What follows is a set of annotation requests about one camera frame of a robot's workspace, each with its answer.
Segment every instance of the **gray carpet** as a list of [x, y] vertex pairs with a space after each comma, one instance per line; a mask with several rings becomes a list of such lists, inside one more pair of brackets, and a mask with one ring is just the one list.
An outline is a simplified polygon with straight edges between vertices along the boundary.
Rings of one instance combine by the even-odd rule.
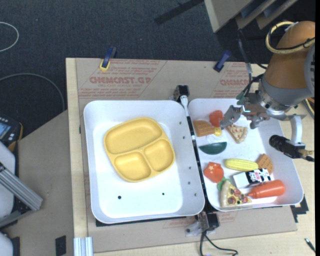
[[[299, 0], [274, 23], [315, 21], [315, 5]], [[235, 20], [213, 33], [202, 0], [2, 0], [0, 22], [19, 32], [16, 45], [0, 52], [0, 113], [21, 122], [24, 136], [63, 111], [60, 95], [41, 77], [3, 77], [44, 76], [67, 101], [65, 58], [103, 58], [109, 45], [119, 59], [217, 61], [230, 50], [229, 61], [243, 61]], [[260, 63], [271, 57], [263, 39], [269, 28], [253, 21], [243, 29], [248, 39], [255, 37], [248, 43]], [[14, 29], [0, 24], [0, 50], [15, 38]]]

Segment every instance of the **blue clamp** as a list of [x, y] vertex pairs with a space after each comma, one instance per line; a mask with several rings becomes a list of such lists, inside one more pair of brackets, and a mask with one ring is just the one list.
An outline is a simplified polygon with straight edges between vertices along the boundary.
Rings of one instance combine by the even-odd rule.
[[231, 56], [231, 51], [229, 50], [225, 50], [222, 58], [215, 64], [215, 66], [213, 67], [213, 69], [215, 71], [220, 72], [222, 70], [222, 68], [224, 67], [224, 63], [227, 61], [227, 59]]
[[110, 46], [104, 59], [100, 63], [100, 70], [106, 72], [110, 67], [110, 59], [116, 56], [117, 48], [114, 46]]

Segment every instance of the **yellow plate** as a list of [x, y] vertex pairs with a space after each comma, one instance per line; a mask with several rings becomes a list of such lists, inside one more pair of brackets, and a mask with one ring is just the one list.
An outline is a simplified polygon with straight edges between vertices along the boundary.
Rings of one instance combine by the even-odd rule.
[[112, 127], [104, 135], [103, 143], [114, 169], [128, 182], [159, 175], [175, 162], [175, 152], [165, 131], [148, 117]]

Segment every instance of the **white cable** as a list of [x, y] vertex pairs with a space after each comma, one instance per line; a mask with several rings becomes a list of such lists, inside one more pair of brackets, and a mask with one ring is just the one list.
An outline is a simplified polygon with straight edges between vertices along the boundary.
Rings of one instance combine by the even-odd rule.
[[15, 46], [15, 44], [16, 44], [16, 43], [18, 42], [18, 40], [19, 40], [19, 31], [18, 31], [18, 29], [16, 29], [16, 27], [15, 27], [15, 26], [13, 26], [13, 25], [11, 25], [11, 24], [9, 24], [9, 23], [6, 23], [6, 22], [3, 22], [3, 21], [0, 21], [0, 24], [7, 25], [7, 26], [9, 26], [9, 27], [13, 28], [13, 29], [15, 30], [15, 32], [16, 32], [16, 40], [14, 41], [14, 43], [13, 43], [13, 44], [11, 44], [11, 45], [10, 45], [9, 47], [7, 47], [7, 48], [0, 49], [0, 53], [1, 53], [1, 52], [6, 51], [6, 50], [9, 50], [10, 48], [12, 48], [12, 47], [14, 47], [14, 46]]

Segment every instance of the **white tray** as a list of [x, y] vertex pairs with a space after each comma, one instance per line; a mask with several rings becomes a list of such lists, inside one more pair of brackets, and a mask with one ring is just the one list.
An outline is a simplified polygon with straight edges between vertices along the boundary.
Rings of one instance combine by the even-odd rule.
[[[189, 103], [188, 109], [192, 121], [204, 120], [209, 122], [210, 113], [216, 110], [221, 110], [225, 113], [230, 105], [237, 106], [237, 101], [235, 99], [198, 98]], [[238, 158], [255, 162], [260, 154], [265, 153], [269, 156], [274, 166], [271, 179], [283, 181], [286, 192], [282, 196], [253, 199], [251, 203], [222, 208], [217, 184], [204, 176], [205, 188], [210, 204], [219, 211], [232, 211], [295, 205], [300, 203], [303, 199], [304, 192], [293, 160], [269, 145], [269, 138], [272, 135], [283, 136], [280, 122], [271, 118], [270, 120], [261, 122], [258, 128], [250, 129], [250, 121], [242, 115], [235, 125], [248, 128], [246, 139], [241, 143], [236, 143], [225, 129], [222, 131], [221, 137], [215, 135], [196, 136], [198, 147], [211, 143], [227, 142], [226, 149], [222, 153], [216, 155], [206, 154], [198, 149], [202, 170], [208, 166], [209, 162], [221, 164], [224, 176], [233, 181], [232, 176], [238, 174], [239, 171], [228, 169], [224, 165], [226, 159]], [[249, 192], [249, 190], [249, 188], [241, 189], [244, 193]]]
[[[205, 205], [197, 160], [183, 107], [172, 100], [96, 100], [85, 106], [91, 209], [106, 224], [194, 216]], [[155, 177], [128, 182], [114, 170], [103, 143], [112, 127], [135, 118], [156, 120], [175, 162]]]

